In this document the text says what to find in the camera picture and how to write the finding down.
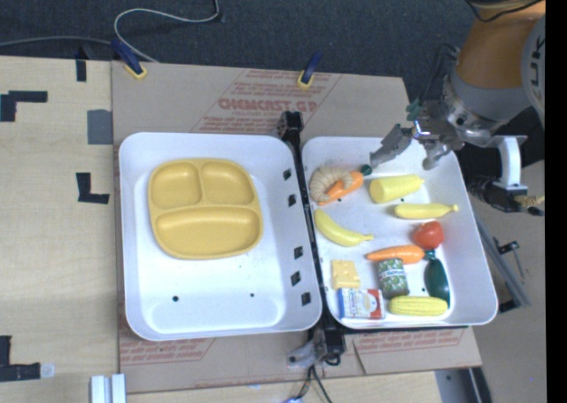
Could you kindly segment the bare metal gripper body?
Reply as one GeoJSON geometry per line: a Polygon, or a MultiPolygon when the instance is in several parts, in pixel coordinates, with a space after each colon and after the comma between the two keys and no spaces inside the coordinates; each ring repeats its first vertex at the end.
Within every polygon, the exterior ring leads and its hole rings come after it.
{"type": "Polygon", "coordinates": [[[474,97],[462,97],[445,85],[438,98],[413,101],[413,137],[428,152],[460,150],[466,143],[485,146],[504,122],[490,118],[474,97]]]}

